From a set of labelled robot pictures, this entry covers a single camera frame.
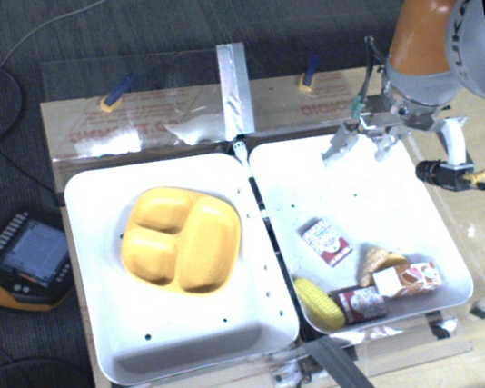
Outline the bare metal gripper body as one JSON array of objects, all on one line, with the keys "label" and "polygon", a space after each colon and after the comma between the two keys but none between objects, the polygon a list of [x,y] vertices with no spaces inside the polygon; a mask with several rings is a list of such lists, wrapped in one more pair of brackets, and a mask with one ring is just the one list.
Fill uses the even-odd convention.
[{"label": "bare metal gripper body", "polygon": [[420,104],[396,91],[367,96],[361,115],[368,126],[385,132],[397,127],[424,132],[430,131],[439,112],[436,105]]}]

